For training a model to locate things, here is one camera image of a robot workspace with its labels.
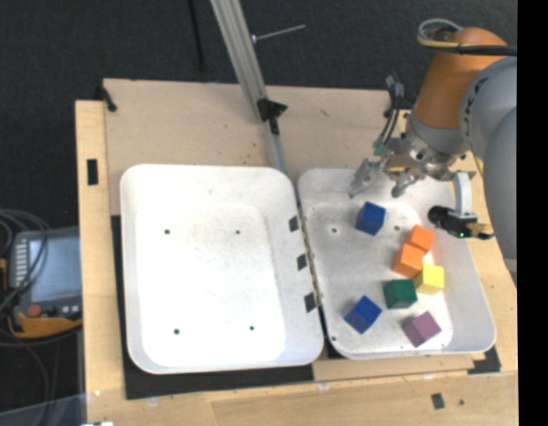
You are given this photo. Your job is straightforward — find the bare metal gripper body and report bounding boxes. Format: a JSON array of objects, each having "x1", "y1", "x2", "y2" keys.
[{"x1": 382, "y1": 137, "x2": 459, "y2": 183}]

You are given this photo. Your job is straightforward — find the blue cube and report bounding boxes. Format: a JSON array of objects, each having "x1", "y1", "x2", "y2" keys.
[
  {"x1": 354, "y1": 201, "x2": 388, "y2": 237},
  {"x1": 343, "y1": 294, "x2": 384, "y2": 335}
]

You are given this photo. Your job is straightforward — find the orange cube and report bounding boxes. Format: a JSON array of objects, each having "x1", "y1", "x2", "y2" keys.
[
  {"x1": 406, "y1": 224, "x2": 436, "y2": 254},
  {"x1": 391, "y1": 242, "x2": 427, "y2": 280}
]

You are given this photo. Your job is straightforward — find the white plastic tray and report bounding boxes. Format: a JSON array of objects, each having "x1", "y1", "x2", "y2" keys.
[
  {"x1": 119, "y1": 162, "x2": 325, "y2": 375},
  {"x1": 296, "y1": 167, "x2": 498, "y2": 361}
]

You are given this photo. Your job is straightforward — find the yellow cube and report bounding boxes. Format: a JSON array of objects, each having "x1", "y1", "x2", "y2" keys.
[{"x1": 412, "y1": 263, "x2": 446, "y2": 296}]

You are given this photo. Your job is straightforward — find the green cube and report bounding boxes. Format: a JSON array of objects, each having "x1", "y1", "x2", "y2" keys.
[{"x1": 382, "y1": 278, "x2": 419, "y2": 311}]

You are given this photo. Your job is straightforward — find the purple cube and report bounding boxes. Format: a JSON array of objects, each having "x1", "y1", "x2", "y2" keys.
[{"x1": 401, "y1": 310, "x2": 443, "y2": 349}]

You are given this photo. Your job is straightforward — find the brown cardboard board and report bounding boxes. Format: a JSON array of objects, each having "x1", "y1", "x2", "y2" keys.
[{"x1": 102, "y1": 76, "x2": 519, "y2": 383}]

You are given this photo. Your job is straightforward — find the black cylinder on white bracket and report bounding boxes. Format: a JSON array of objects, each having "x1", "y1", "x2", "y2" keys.
[{"x1": 427, "y1": 171, "x2": 480, "y2": 240}]

